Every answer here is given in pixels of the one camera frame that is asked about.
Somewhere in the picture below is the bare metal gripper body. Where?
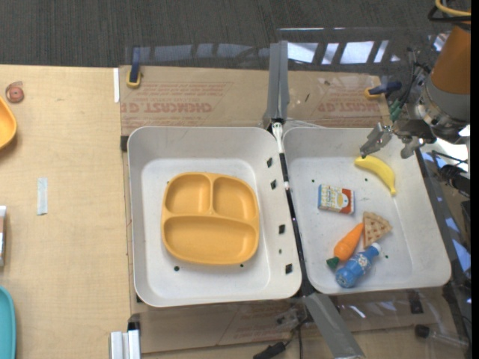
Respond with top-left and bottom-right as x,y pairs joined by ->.
389,102 -> 468,145

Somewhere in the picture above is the yellow banana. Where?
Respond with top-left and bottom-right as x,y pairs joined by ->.
353,154 -> 397,197

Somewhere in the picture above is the white and orange carton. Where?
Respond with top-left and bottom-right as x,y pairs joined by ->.
317,183 -> 356,215

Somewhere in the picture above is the white plastic tray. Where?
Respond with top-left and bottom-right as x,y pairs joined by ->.
126,126 -> 303,308
281,126 -> 453,296

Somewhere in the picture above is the tan waffle slice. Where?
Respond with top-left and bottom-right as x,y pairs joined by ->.
361,210 -> 394,249

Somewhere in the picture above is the orange carrot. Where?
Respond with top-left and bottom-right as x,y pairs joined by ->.
326,221 -> 365,269

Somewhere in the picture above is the blue bottle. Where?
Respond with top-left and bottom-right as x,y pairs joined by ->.
335,242 -> 382,289

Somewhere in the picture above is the brown cardboard board red print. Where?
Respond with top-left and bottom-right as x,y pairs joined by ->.
118,64 -> 456,355

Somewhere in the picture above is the orange divided plate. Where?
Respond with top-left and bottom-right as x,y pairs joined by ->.
160,171 -> 261,266

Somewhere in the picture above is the small brown doughnut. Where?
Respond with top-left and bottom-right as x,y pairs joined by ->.
4,81 -> 25,104

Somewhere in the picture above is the white and brown packet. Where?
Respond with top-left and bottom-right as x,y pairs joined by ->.
0,205 -> 7,268

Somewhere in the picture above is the teal plate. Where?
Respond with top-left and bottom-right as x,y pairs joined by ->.
0,285 -> 17,359

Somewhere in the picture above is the black cylinder on white bracket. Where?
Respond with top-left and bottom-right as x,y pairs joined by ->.
438,124 -> 472,197

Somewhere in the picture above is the black block with wires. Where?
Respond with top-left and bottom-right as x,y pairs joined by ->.
252,341 -> 287,359

